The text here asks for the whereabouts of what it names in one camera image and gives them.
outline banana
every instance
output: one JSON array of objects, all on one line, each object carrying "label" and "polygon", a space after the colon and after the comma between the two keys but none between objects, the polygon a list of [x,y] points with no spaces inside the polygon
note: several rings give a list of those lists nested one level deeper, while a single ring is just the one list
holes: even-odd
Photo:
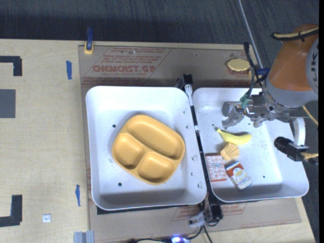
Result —
[{"label": "banana", "polygon": [[234,135],[228,132],[224,132],[221,129],[217,129],[217,132],[222,136],[223,140],[229,143],[233,143],[236,145],[243,145],[248,143],[252,135],[251,134],[243,134],[243,135]]}]

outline black fabric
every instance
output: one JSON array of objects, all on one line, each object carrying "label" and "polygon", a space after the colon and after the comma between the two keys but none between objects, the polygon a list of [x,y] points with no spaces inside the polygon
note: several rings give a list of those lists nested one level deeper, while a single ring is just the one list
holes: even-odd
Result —
[{"label": "black fabric", "polygon": [[[264,67],[281,43],[270,35],[319,23],[319,0],[241,0]],[[238,0],[0,0],[0,38],[173,43],[251,43]],[[318,119],[318,102],[307,104]],[[318,129],[306,120],[306,140],[318,152]],[[310,182],[303,197],[319,241],[318,167],[305,164]]]}]

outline gray square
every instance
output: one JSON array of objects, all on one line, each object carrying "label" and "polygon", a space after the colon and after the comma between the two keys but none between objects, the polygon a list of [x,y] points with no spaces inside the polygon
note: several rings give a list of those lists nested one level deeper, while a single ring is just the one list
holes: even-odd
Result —
[{"label": "gray square", "polygon": [[16,90],[0,89],[0,118],[16,118]]}]

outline black tape corner marker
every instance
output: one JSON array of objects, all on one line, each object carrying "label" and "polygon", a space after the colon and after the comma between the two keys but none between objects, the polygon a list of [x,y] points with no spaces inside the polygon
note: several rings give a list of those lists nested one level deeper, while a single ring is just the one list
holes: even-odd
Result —
[{"label": "black tape corner marker", "polygon": [[13,63],[14,76],[22,76],[22,60],[19,56],[0,56],[0,63]]},{"label": "black tape corner marker", "polygon": [[0,227],[17,226],[20,222],[22,222],[22,195],[12,195],[10,216],[0,217]]}]

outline small box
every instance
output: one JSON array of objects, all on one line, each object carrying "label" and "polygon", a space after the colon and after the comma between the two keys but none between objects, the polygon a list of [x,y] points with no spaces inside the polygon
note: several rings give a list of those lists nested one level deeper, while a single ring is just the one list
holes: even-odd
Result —
[{"label": "small box", "polygon": [[239,161],[227,166],[225,170],[226,174],[237,189],[242,190],[253,184],[251,178],[246,173]]},{"label": "small box", "polygon": [[221,155],[215,154],[206,154],[205,155],[209,179],[211,182],[220,182],[226,181],[227,175],[225,173],[224,159]]}]

